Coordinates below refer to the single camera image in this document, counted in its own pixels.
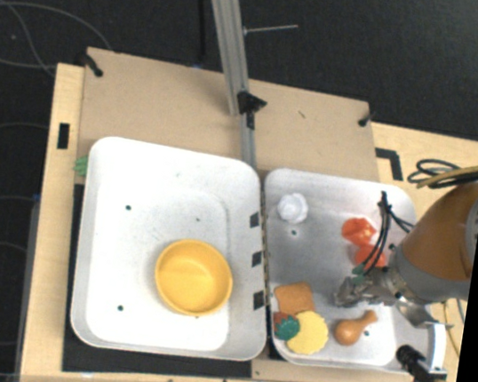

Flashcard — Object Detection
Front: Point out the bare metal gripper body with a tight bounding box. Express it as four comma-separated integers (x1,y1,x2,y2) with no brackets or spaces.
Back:
355,265,417,311

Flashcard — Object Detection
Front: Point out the brown toy chicken drumstick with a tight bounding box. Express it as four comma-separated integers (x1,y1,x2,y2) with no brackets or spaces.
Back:
331,304,380,352

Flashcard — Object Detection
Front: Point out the white plastic tray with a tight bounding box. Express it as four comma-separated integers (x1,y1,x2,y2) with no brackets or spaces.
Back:
235,164,451,382
59,132,295,375

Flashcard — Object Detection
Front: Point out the brown toy bread slice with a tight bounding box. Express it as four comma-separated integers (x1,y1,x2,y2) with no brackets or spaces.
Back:
269,277,321,320

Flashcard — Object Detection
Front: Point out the yellow wavy toy biscuit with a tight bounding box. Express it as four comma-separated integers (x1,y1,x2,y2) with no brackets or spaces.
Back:
284,306,334,360

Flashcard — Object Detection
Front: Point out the red toy pepper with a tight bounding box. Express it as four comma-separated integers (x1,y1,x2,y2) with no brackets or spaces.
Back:
339,214,380,250

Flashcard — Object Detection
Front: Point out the red and green toy strawberry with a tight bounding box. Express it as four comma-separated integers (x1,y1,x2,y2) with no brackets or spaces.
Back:
269,309,304,345

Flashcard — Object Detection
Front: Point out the yellow bowl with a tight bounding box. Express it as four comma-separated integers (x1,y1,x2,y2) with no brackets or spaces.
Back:
147,234,240,323

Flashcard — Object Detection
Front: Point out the brown cardboard board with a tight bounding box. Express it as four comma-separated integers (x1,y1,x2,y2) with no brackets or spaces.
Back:
38,45,457,382

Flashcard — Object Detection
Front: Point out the black cylinder on white bracket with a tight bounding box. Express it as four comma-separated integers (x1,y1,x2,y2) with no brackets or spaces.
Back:
391,316,456,382

